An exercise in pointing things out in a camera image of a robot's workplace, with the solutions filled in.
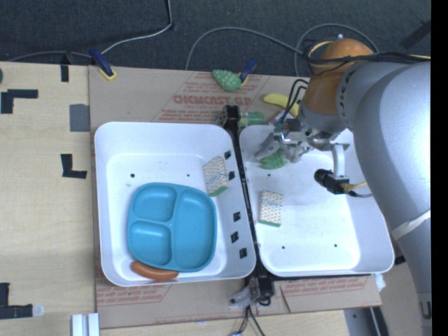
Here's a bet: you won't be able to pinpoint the white plastic tray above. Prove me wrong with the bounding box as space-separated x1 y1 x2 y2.
239 123 396 278
93 121 258 288

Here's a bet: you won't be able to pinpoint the green grapes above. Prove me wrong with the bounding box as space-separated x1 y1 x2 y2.
211 69 244 93

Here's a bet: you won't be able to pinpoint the white patterned carton green base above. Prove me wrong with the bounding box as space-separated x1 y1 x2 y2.
257 190 284 228
202 156 230 197

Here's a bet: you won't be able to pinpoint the black block with thin wires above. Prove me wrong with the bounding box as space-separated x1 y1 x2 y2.
216 104 242 129
229 274 276 308

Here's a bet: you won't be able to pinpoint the black cylinder on white bracket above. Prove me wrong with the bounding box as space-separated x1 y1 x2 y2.
314 143 351 195

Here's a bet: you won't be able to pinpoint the green broccoli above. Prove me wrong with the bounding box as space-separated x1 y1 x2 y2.
260 148 290 170

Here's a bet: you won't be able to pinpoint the orange sausage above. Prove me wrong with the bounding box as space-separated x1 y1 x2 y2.
129 260 181 282

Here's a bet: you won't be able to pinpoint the blue divided plate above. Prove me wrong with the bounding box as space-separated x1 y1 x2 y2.
126 182 218 273

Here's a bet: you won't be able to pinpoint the green bottle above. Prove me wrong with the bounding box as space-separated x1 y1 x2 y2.
239 111 265 129

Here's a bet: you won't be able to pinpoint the yellow banana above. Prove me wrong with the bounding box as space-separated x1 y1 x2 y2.
262 92 301 117

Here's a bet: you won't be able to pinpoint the thin black rod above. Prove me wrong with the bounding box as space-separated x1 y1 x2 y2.
227 105 267 286

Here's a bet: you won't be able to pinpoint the brown cardboard board red print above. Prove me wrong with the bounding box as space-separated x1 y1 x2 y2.
87 64 383 330

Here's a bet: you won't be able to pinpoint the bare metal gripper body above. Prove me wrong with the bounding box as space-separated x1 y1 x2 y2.
274 117 350 153

